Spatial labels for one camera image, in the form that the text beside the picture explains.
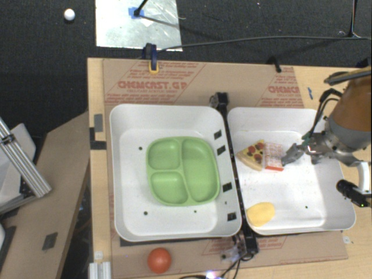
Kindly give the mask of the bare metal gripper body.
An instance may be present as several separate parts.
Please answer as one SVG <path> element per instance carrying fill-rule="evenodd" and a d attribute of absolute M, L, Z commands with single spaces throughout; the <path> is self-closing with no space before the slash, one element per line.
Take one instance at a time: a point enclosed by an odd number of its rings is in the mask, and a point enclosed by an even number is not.
<path fill-rule="evenodd" d="M 336 159 L 346 166 L 357 166 L 361 162 L 353 155 L 356 149 L 344 144 L 331 131 L 308 132 L 302 139 L 304 153 L 311 157 L 312 164 L 318 164 L 326 158 Z"/>

